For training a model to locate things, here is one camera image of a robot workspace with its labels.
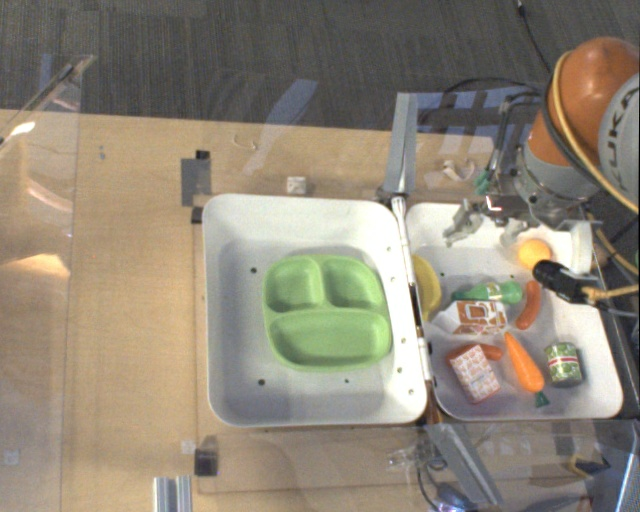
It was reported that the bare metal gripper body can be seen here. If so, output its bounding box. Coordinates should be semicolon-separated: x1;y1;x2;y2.
472;179;596;229

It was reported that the orange round fruit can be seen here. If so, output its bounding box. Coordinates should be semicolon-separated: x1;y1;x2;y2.
517;238;553;272

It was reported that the green bottle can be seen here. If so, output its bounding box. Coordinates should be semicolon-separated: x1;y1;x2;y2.
451;280;524;307

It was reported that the yellow banana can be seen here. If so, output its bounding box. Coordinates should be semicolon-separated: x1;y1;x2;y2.
411;253;444;324

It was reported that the white and orange carton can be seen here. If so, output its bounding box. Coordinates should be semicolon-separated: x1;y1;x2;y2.
431;299;509;338

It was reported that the orange carrot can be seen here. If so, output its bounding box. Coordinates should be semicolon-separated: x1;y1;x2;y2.
503;331;552;409

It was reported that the green can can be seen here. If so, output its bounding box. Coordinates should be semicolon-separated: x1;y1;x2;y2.
543;341;586;388

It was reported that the orange patterned box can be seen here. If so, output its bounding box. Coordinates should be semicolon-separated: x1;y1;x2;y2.
445;343;503;406

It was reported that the green divided plate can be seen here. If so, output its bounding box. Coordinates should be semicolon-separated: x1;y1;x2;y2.
261;253;394;373

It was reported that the white plastic tray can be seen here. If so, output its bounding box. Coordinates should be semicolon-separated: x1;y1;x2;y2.
404;201;625;422
201;192;430;429

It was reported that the black cylinder on white bracket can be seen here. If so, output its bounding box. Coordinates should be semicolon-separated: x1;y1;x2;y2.
531;219;599;305

